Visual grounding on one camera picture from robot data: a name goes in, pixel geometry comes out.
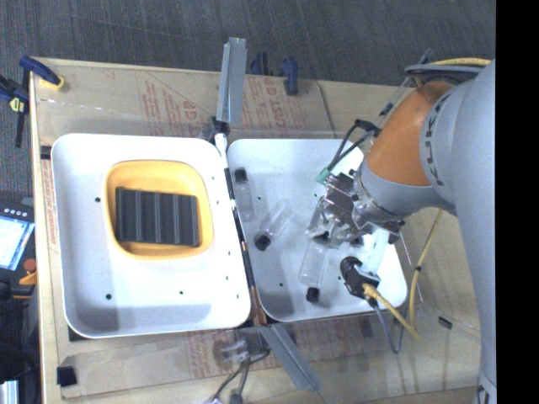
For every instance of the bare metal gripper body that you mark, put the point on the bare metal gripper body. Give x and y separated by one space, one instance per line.
343 202

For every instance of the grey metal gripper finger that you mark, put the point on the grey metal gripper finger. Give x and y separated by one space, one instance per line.
339 234
316 221

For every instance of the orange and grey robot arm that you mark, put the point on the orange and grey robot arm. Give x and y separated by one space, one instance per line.
455 150

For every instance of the clear plastic bottle, black cap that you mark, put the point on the clear plastic bottle, black cap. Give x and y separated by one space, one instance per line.
275 223
313 267
246 200

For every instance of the white plastic tray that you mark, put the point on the white plastic tray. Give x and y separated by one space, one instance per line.
84 225
286 162

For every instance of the thin black and white rod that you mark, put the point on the thin black and white rod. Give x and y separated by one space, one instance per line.
236 221

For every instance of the black ribbed rectangular tray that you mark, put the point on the black ribbed rectangular tray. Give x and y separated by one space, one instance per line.
156 217

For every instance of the orange rounded square dish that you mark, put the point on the orange rounded square dish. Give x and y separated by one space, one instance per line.
126 175

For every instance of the brown cardboard board, red print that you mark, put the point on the brown cardboard board, red print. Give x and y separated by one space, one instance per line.
126 99

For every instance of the black cylinder on white bracket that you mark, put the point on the black cylinder on white bracket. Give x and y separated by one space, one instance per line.
358 274

